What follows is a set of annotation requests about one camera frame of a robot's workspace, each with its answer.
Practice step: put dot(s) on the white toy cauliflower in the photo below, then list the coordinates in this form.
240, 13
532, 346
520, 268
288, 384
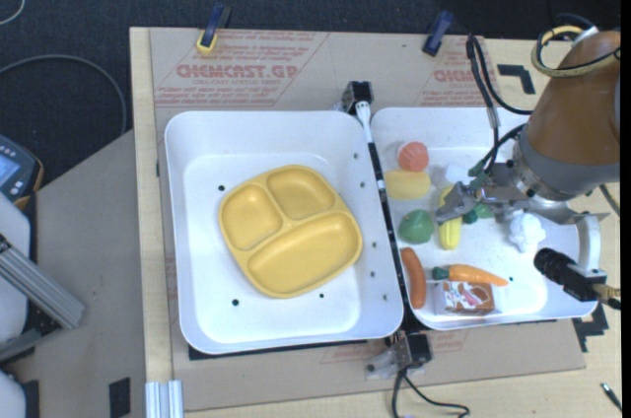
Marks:
526, 232

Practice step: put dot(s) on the brown cardboard board red print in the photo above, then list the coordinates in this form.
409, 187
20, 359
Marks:
305, 61

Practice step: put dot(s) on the yellow toy corn cob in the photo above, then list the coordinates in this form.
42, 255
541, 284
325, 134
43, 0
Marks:
450, 233

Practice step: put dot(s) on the orange toy carrot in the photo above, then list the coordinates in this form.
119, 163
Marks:
473, 274

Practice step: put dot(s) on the yellow toy lemon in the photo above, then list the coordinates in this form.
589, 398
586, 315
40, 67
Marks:
406, 184

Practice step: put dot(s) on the orange toy sausage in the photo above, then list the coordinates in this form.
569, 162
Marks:
415, 278

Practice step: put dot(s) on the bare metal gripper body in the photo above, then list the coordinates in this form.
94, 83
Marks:
508, 194

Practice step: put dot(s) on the green toy apple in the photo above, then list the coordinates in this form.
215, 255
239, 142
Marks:
416, 227

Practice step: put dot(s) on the black cylinder on white bracket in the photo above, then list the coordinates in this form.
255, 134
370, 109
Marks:
567, 270

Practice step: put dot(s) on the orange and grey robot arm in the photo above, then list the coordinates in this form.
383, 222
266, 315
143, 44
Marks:
574, 110

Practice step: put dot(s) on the black pen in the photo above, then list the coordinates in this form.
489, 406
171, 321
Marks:
611, 396

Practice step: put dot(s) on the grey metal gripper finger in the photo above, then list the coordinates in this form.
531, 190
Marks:
447, 213
462, 193

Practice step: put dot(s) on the white plastic tray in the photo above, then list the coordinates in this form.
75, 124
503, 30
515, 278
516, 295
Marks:
207, 307
493, 253

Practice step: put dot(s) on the orange toy mandarin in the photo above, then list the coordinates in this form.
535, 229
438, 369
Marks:
413, 156

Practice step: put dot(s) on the brown and white carton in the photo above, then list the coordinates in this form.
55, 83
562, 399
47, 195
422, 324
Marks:
466, 300

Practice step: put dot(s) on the thin black and white rod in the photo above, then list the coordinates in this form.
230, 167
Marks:
375, 164

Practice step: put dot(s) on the yellow divided plate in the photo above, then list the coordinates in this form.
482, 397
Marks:
291, 238

